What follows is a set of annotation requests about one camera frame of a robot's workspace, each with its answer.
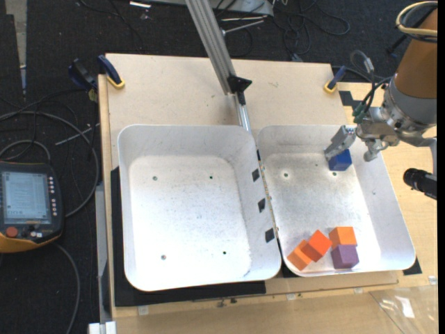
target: blue cube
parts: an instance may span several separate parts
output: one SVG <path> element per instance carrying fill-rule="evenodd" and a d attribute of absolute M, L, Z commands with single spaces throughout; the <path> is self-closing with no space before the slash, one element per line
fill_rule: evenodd
<path fill-rule="evenodd" d="M 328 164 L 330 170 L 346 170 L 351 164 L 353 164 L 353 160 L 350 158 L 349 149 L 346 149 L 341 154 L 332 157 L 328 161 Z"/>

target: black hole marking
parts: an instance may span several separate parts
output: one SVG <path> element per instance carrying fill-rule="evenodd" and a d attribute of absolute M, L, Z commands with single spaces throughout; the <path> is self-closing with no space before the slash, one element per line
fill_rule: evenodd
<path fill-rule="evenodd" d="M 274 238 L 275 238 L 275 233 L 273 232 L 273 228 L 270 228 L 269 230 L 267 230 L 267 231 L 264 233 L 264 237 L 265 237 L 265 239 L 266 239 L 266 242 L 270 242 L 270 241 L 274 240 Z"/>
<path fill-rule="evenodd" d="M 258 202 L 258 209 L 259 209 L 259 212 L 261 213 L 261 212 L 264 210 L 265 207 L 266 207 L 266 199 L 263 198 L 263 199 L 261 199 L 261 200 Z"/>
<path fill-rule="evenodd" d="M 259 169 L 257 168 L 256 170 L 254 170 L 254 171 L 252 172 L 252 179 L 253 179 L 253 182 L 255 182 L 256 180 L 258 180 L 258 178 L 259 178 Z"/>

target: purple cube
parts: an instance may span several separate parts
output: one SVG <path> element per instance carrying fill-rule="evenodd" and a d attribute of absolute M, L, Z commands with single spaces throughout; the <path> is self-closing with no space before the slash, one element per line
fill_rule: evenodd
<path fill-rule="evenodd" d="M 351 269 L 359 263 L 359 255 L 355 245 L 337 245 L 331 251 L 335 269 Z"/>

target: metal rod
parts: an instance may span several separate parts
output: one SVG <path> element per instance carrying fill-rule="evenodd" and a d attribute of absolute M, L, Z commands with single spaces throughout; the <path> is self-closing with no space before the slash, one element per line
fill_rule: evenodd
<path fill-rule="evenodd" d="M 235 68 L 230 59 L 229 51 L 227 50 L 224 37 L 218 26 L 209 0 L 185 1 L 224 94 L 232 94 L 227 78 L 231 75 L 236 76 Z M 246 105 L 240 104 L 238 95 L 234 95 L 234 99 L 239 125 L 248 132 L 251 132 Z"/>
<path fill-rule="evenodd" d="M 223 35 L 227 35 L 229 32 L 235 32 L 235 31 L 238 31 L 238 30 L 246 29 L 246 28 L 251 27 L 251 26 L 262 24 L 263 22 L 264 22 L 264 20 L 261 20 L 261 21 L 253 22 L 251 24 L 246 24 L 244 26 L 234 27 L 233 29 L 230 29 L 230 30 L 222 30 L 222 34 Z"/>

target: orange cube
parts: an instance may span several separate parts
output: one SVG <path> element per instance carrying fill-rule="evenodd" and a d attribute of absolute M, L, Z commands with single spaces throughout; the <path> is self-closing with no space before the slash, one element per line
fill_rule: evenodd
<path fill-rule="evenodd" d="M 332 241 L 332 250 L 337 245 L 356 245 L 354 228 L 352 226 L 337 226 L 329 233 L 329 238 Z"/>
<path fill-rule="evenodd" d="M 301 248 L 306 244 L 307 241 L 302 240 L 300 244 L 296 248 L 294 248 L 287 257 L 287 259 L 292 262 L 292 264 L 300 271 L 302 271 L 308 264 L 312 262 L 312 260 L 301 251 Z"/>
<path fill-rule="evenodd" d="M 313 259 L 313 261 L 319 261 L 329 250 L 332 245 L 332 241 L 329 240 L 320 230 L 315 231 L 306 245 L 301 248 L 301 251 L 307 256 Z"/>

